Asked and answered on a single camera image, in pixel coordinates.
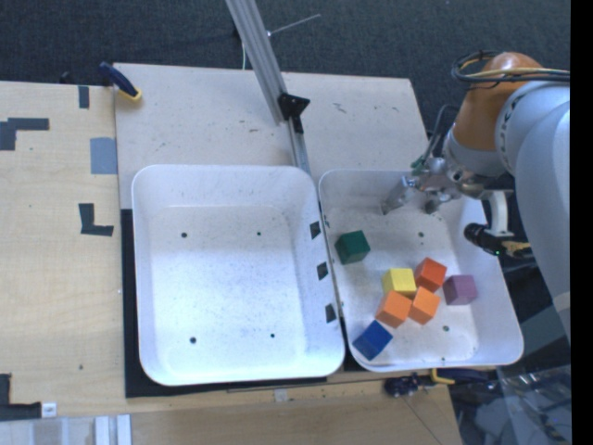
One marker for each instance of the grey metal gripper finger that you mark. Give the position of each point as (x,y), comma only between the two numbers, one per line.
(432,204)
(397,197)

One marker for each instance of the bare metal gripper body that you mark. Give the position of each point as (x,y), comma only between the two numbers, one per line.
(442,180)

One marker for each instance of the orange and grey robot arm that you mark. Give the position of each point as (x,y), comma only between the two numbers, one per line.
(537,156)

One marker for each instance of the white plastic tray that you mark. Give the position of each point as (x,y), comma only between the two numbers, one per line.
(222,285)
(398,234)

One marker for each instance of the green cube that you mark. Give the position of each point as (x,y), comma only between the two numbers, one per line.
(352,247)

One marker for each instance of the red cube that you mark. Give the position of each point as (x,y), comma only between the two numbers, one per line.
(431,272)

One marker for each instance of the yellow cube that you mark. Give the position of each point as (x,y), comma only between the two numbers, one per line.
(398,281)

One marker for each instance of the purple cube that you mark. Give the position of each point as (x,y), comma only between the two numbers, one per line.
(460,289)

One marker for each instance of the orange cube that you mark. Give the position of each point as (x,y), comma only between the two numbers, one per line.
(394,308)
(425,305)

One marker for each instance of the blue cube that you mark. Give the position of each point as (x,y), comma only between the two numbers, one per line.
(372,340)

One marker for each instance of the pale wood board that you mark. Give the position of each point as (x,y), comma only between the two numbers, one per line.
(208,123)

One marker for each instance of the black cylinder on white bracket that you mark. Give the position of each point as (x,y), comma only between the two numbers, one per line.
(484,239)

